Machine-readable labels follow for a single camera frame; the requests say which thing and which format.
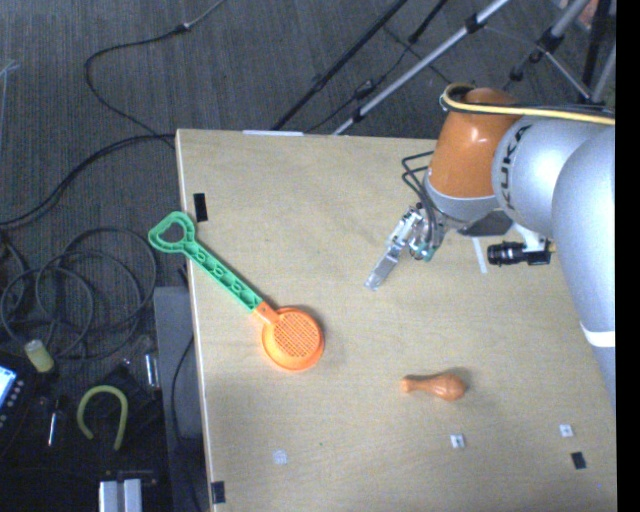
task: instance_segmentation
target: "gray carpet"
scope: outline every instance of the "gray carpet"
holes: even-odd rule
[[[269,129],[392,4],[390,0],[227,0],[189,32],[95,59],[93,84],[110,104],[158,134],[172,134],[178,128]],[[283,129],[308,132],[365,81],[383,76],[401,55],[403,41],[435,4],[407,2]],[[129,137],[149,134],[96,99],[85,83],[85,61],[105,48],[165,34],[180,23],[196,20],[212,5],[210,0],[0,2],[0,61],[11,59],[18,65],[9,76],[7,90],[0,155],[0,230],[28,268],[42,268],[76,236],[89,230],[116,227],[145,237],[160,218],[179,208],[175,153],[169,144],[156,139],[98,158],[78,170],[55,204],[41,215],[29,216],[26,222],[7,222],[47,198],[74,168],[97,151]],[[447,3],[374,95],[487,5],[489,2],[477,0]],[[502,88],[509,83],[510,70],[533,50],[533,42],[558,13],[551,1],[508,3],[483,30],[447,51],[347,133],[436,138],[445,118],[438,96],[447,83],[473,82]],[[613,41],[615,17],[608,20],[596,77]],[[556,52],[578,77],[588,43],[589,32],[575,23]],[[526,67],[524,79],[512,83],[510,91],[523,102],[537,104],[562,105],[577,99],[576,90],[546,60]],[[354,107],[350,105],[314,128],[314,133],[332,133],[349,118]],[[155,268],[131,233],[100,231],[78,244],[83,250],[103,251],[122,263],[95,257],[79,258],[82,261],[73,266],[95,293],[92,325],[114,324],[126,318],[144,302],[140,294],[146,296],[155,285],[183,284],[183,261],[155,254]],[[10,255],[1,256],[0,290],[21,272]],[[135,276],[139,289],[127,272]],[[42,292],[49,301],[49,313],[57,313],[75,326],[75,330],[61,327],[55,334],[54,347],[63,348],[86,319],[87,299],[72,278],[63,279],[56,271],[49,274],[42,283],[43,288],[52,290]],[[22,284],[16,284],[15,293]],[[20,314],[24,318],[43,316],[33,304],[23,306],[25,311]],[[130,362],[131,373],[144,383],[142,354],[148,347],[138,340],[142,335],[154,335],[151,303],[143,303],[138,317],[136,325],[128,322],[92,332],[85,355],[107,353],[123,340],[125,344],[96,362],[62,360],[60,368],[66,378],[54,385],[54,391],[76,403],[92,383],[104,378],[123,359]],[[42,329],[42,325],[20,323],[18,330],[29,338],[46,336],[46,328]],[[0,340],[0,349],[19,350],[19,342],[2,328]],[[100,451],[78,454],[72,435],[64,456],[45,460],[36,456],[34,460],[47,467],[57,465],[98,474],[114,465],[121,469],[161,467],[165,456],[162,422],[154,428],[155,437],[147,436],[140,449],[116,459],[105,460]],[[148,504],[149,510],[170,509],[165,493],[156,490],[151,494],[156,499]]]

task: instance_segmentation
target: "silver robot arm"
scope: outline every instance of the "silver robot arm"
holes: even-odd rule
[[[449,113],[421,201],[365,286],[381,286],[405,247],[430,261],[450,230],[496,236],[514,226],[524,243],[489,247],[494,265],[549,263],[554,244],[615,410],[615,122],[593,111],[519,108],[506,93],[466,84],[445,89],[441,103]]]
[[[615,126],[523,117],[492,182],[514,222],[554,241],[615,409]]]

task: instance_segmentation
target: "metal stand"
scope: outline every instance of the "metal stand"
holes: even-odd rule
[[[616,45],[614,43],[613,48],[609,53],[609,57],[605,62],[602,75],[600,75],[600,80],[598,80],[598,83],[593,89],[593,95],[591,96],[592,103],[595,103],[595,104],[602,103],[605,88],[609,83],[609,78],[615,73],[615,68],[616,68]]]
[[[272,130],[281,129],[287,121],[289,121],[316,93],[324,89],[325,85],[329,83],[334,75],[342,69],[342,67],[353,57],[358,50],[360,50],[371,39],[378,30],[380,30],[384,24],[391,19],[391,17],[400,10],[400,8],[407,3],[407,0],[396,0],[396,2],[387,11],[380,16],[371,27],[364,33],[362,37],[356,41],[356,43],[344,52],[340,58],[326,71],[320,78],[318,78],[311,89],[293,106],[291,109],[283,115],[271,128]]]
[[[384,91],[378,94],[375,98],[370,100],[365,105],[359,107],[352,115],[352,117],[348,121],[340,125],[338,129],[333,132],[333,134],[339,135],[355,123],[360,122],[364,118],[364,116],[366,116],[373,108],[379,105],[395,91],[400,89],[405,83],[407,83],[414,76],[420,73],[420,71],[422,71],[425,67],[429,66],[436,59],[444,55],[448,50],[453,48],[466,36],[474,34],[478,30],[483,28],[486,25],[487,20],[495,13],[497,13],[502,7],[508,4],[509,1],[510,0],[496,0],[479,13],[471,15],[466,20],[464,27],[458,30],[449,39],[438,46],[438,48],[436,48],[433,52],[423,58],[409,71],[402,75],[398,80],[396,80]],[[592,98],[592,94],[589,92],[588,88],[584,84],[582,84],[580,80],[573,77],[571,73],[569,73],[565,69],[565,67],[562,66],[560,62],[558,62],[558,60],[552,56],[553,51],[555,51],[555,49],[564,39],[564,33],[569,28],[571,23],[573,23],[582,13],[588,2],[589,0],[575,0],[573,3],[568,5],[562,11],[562,14],[558,21],[556,21],[550,28],[548,28],[543,33],[542,37],[536,42],[536,49],[525,59],[523,59],[523,61],[518,66],[514,68],[514,70],[511,72],[510,78],[512,80],[517,79],[518,74],[522,73],[522,69],[527,62],[538,62],[542,58],[542,56],[544,56],[548,58],[550,62],[560,70],[562,75],[571,83],[572,86],[574,86],[578,90],[578,92],[583,97],[588,99]],[[605,71],[607,71],[608,73],[610,73],[612,68],[615,66],[615,48],[613,50],[612,57],[610,57],[610,60],[611,59],[613,60],[613,62],[611,62],[610,65],[605,69]],[[603,76],[605,83],[607,78],[608,76]]]

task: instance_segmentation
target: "yellow object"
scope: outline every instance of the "yellow object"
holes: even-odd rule
[[[509,105],[493,105],[493,104],[478,104],[472,105],[454,100],[451,96],[455,93],[468,92],[475,89],[475,86],[470,84],[455,83],[447,86],[440,96],[440,104],[445,110],[454,110],[457,112],[467,112],[476,114],[506,114],[515,116],[538,116],[538,117],[553,117],[556,119],[569,119],[571,121],[583,121],[587,123],[605,124],[614,126],[616,120],[604,114],[589,114],[583,112],[576,112],[567,109],[554,109],[548,107],[525,107],[525,106],[509,106]]]
[[[122,439],[124,438],[124,431],[127,426],[127,415],[129,414],[129,402],[127,401],[127,397],[118,388],[102,385],[95,386],[87,391],[78,405],[78,412],[76,413],[78,427],[80,427],[80,430],[82,430],[82,433],[87,437],[87,439],[93,439],[93,432],[89,430],[84,422],[84,410],[86,409],[89,400],[98,393],[111,393],[112,395],[117,396],[120,400],[120,423],[118,424],[118,434],[116,435],[116,440],[113,444],[113,449],[118,451],[122,446]]]
[[[47,347],[42,343],[42,340],[32,340],[26,343],[24,351],[29,361],[31,361],[31,364],[35,366],[39,373],[46,373],[53,369],[55,363]]]

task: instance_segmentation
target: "small white label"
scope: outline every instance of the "small white label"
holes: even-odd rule
[[[487,273],[487,264],[484,261],[484,252],[482,251],[482,247],[480,246],[480,240],[478,240],[475,236],[472,238],[473,240],[473,248],[476,250],[476,258],[478,259],[478,265],[480,266],[480,273]]]
[[[464,448],[464,436],[462,434],[451,434],[451,446],[454,448]]]
[[[276,130],[242,130],[243,135],[267,135],[276,137],[304,137],[303,132],[281,132]]]
[[[276,450],[273,452],[273,463],[283,466],[287,463],[287,452],[284,450]]]
[[[573,429],[571,428],[571,425],[560,425],[560,435],[562,437],[573,437]]]

